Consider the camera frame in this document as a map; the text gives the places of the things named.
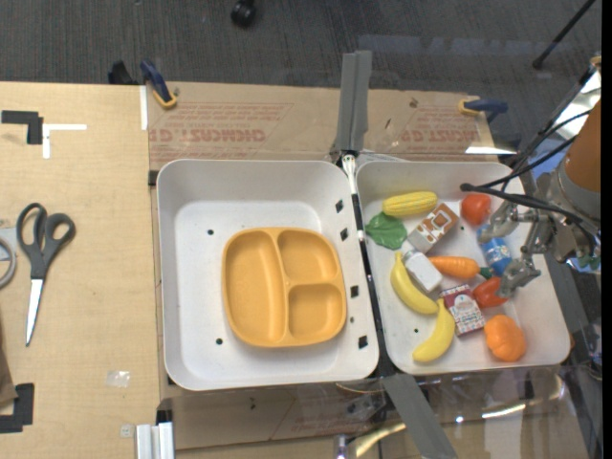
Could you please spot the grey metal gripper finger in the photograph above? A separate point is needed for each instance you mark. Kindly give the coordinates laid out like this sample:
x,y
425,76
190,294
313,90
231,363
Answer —
x,y
518,275
503,218

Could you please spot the grey tape roll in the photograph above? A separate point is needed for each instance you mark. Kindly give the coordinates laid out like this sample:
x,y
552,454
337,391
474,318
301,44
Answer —
x,y
10,275

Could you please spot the yellow corn cob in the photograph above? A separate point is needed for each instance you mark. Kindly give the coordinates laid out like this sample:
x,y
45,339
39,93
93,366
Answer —
x,y
409,203

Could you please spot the brown cardboard board red print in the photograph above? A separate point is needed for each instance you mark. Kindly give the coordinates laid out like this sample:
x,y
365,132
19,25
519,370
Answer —
x,y
296,127

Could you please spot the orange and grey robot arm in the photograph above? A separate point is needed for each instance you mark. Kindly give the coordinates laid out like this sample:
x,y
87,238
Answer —
x,y
585,156

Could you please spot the orange pumpkin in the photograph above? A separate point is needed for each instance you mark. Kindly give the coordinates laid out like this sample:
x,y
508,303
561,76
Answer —
x,y
504,338

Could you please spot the yellow banana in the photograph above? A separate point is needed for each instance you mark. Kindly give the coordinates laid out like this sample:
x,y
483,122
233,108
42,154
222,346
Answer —
x,y
408,292
440,337

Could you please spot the green lettuce leaf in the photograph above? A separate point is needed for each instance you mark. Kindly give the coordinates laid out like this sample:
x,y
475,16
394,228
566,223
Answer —
x,y
385,231

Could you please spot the orange divided plate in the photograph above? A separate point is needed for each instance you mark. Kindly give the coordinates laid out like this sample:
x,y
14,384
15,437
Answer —
x,y
258,285

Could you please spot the red pepper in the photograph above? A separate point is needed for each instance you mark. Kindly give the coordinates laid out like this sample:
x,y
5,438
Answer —
x,y
487,294

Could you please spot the red and white carton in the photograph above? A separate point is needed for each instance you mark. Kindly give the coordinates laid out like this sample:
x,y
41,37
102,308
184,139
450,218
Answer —
x,y
463,310

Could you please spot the orange carrot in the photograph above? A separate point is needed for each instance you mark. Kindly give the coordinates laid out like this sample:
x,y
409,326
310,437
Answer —
x,y
454,267

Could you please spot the black chair caster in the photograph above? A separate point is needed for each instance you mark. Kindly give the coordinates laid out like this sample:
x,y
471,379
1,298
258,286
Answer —
x,y
243,13

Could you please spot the white plastic tray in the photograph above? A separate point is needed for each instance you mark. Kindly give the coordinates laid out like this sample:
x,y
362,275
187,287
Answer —
x,y
540,323
201,275

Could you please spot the brown and white carton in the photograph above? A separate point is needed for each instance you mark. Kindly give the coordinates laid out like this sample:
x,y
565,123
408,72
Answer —
x,y
432,227

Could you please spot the white bottle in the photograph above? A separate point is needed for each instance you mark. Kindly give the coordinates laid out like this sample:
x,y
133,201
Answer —
x,y
423,270

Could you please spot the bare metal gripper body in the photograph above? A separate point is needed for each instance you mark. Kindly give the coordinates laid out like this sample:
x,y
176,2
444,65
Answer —
x,y
557,230

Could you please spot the orange-red tomato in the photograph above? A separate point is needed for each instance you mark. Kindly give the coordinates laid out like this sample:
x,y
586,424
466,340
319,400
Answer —
x,y
475,208

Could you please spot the blue can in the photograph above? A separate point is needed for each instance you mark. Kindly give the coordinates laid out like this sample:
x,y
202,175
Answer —
x,y
497,254

